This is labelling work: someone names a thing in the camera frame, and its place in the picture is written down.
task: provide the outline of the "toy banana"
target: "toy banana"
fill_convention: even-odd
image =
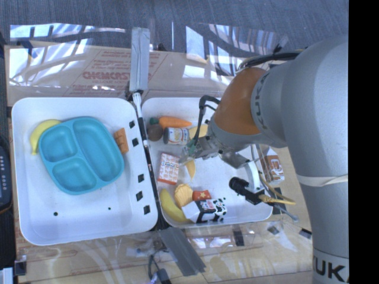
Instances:
[[[176,222],[188,221],[183,211],[177,207],[167,189],[163,188],[159,194],[163,210]]]
[[[38,141],[39,141],[41,135],[43,134],[43,132],[46,131],[48,128],[50,128],[54,125],[57,125],[59,123],[61,123],[61,121],[54,120],[54,119],[46,120],[46,121],[39,123],[39,125],[31,133],[30,138],[29,138],[29,142],[30,142],[31,149],[32,149],[31,154],[37,154]]]

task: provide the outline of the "black device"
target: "black device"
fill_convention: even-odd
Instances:
[[[11,163],[8,152],[0,146],[0,214],[12,205]]]

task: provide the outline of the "yellow wire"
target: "yellow wire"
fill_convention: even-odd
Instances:
[[[263,177],[263,175],[261,173],[259,173],[259,177],[261,177],[261,181],[263,182],[264,185],[267,186],[267,188],[273,192],[274,194],[276,194],[276,196],[279,196],[280,198],[282,198],[283,200],[280,200],[280,199],[275,199],[275,198],[272,198],[270,196],[267,196],[267,195],[260,195],[259,198],[262,200],[262,202],[264,203],[283,203],[283,204],[289,204],[289,205],[295,205],[296,202],[286,196],[283,196],[281,195],[280,193],[278,193],[271,185],[269,185],[265,178]]]

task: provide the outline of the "gray carpet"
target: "gray carpet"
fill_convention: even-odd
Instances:
[[[202,24],[220,24],[287,36],[284,50],[293,50],[348,34],[349,0],[0,0],[0,32],[8,44],[13,44],[10,25],[51,22],[123,28],[125,33],[94,35],[94,44],[119,47],[130,47],[133,27],[146,27],[155,44],[180,52],[186,50],[186,26],[201,33]],[[6,98],[0,59],[0,133],[5,138]]]

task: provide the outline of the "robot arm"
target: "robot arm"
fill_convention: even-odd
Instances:
[[[313,283],[348,283],[347,36],[267,72],[243,69],[184,159],[220,156],[238,168],[248,161],[237,152],[251,144],[288,146],[313,232]]]

